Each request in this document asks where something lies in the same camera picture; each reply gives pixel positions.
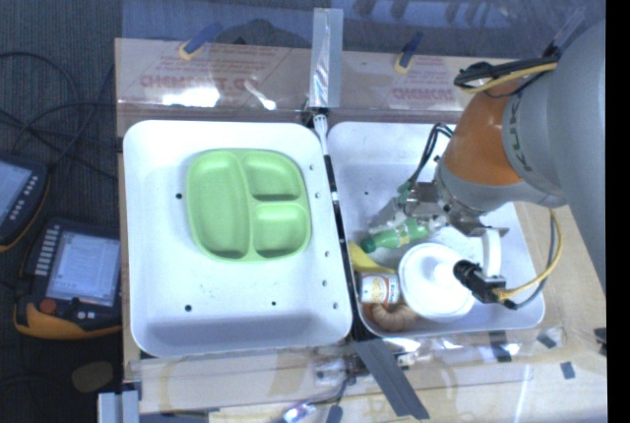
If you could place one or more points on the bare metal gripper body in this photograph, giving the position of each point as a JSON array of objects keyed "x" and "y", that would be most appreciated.
[{"x": 427, "y": 200}]

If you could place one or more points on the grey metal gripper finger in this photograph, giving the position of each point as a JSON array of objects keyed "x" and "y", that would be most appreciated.
[{"x": 394, "y": 213}]

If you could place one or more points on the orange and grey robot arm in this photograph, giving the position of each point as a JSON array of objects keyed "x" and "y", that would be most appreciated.
[{"x": 556, "y": 140}]

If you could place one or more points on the green plastic bottle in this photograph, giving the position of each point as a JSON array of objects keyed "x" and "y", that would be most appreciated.
[{"x": 394, "y": 238}]

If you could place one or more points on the yellow banana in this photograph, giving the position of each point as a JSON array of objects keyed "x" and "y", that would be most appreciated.
[{"x": 361, "y": 256}]

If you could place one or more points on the white plastic tray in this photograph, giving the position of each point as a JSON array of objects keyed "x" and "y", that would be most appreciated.
[
  {"x": 162, "y": 224},
  {"x": 374, "y": 155}
]

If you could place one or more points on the small orange and white can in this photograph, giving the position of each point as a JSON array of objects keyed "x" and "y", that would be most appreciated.
[{"x": 379, "y": 288}]

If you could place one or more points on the white bowl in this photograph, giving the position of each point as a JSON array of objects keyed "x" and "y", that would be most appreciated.
[{"x": 428, "y": 293}]

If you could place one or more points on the brown bread croissant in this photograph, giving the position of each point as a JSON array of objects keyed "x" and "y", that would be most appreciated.
[{"x": 391, "y": 319}]

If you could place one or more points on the green divided plate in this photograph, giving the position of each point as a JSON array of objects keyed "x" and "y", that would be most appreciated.
[{"x": 216, "y": 204}]

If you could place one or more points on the brown cardboard board red print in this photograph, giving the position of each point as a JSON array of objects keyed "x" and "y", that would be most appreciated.
[{"x": 147, "y": 67}]

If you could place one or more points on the black cylinder on white bracket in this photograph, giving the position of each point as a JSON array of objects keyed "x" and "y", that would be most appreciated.
[{"x": 480, "y": 281}]

